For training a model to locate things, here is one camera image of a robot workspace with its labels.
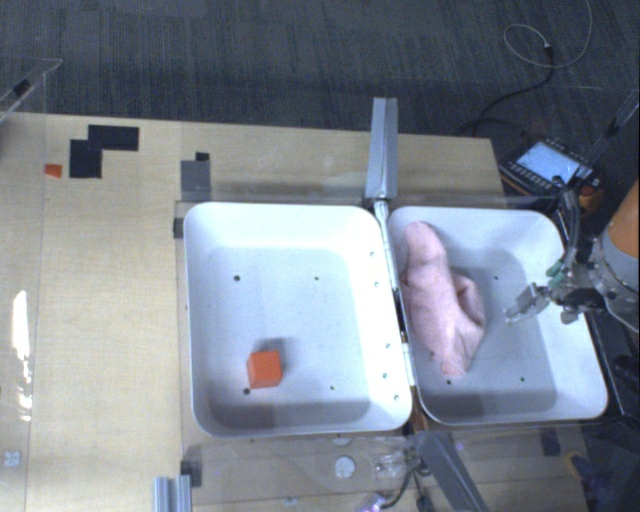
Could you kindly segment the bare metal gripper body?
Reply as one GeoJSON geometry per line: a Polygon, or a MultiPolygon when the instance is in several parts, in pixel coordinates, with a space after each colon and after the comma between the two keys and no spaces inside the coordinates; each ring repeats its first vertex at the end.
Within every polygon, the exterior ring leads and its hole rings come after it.
{"type": "Polygon", "coordinates": [[[585,312],[603,312],[618,298],[618,287],[597,263],[556,263],[547,270],[550,300],[561,307],[561,322],[569,325],[585,312]]]}

